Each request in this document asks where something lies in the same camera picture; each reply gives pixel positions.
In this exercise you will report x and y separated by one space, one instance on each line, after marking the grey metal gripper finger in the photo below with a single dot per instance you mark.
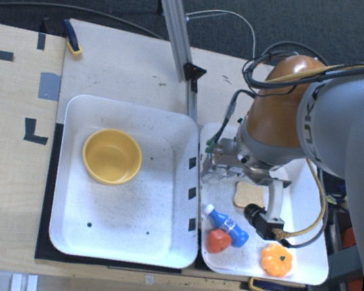
207 166
223 176

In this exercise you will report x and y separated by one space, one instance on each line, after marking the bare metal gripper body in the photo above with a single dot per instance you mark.
229 152

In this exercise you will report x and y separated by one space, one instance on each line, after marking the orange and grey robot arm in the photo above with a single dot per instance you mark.
342 125

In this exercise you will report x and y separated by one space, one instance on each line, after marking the toy bread slice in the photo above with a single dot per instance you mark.
247 195

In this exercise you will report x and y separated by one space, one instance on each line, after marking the blue bottle with white cap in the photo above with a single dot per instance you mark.
229 227

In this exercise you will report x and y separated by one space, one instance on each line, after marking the red toy pepper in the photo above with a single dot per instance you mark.
218 242

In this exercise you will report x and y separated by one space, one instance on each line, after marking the white plastic tray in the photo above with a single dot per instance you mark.
157 213
301 259

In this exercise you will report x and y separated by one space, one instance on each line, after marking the yellow bowl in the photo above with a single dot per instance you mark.
111 157

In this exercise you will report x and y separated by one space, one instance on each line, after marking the orange toy pumpkin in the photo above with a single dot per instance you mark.
276 260

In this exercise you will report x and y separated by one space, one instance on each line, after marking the black cylinder on white bracket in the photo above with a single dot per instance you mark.
264 223

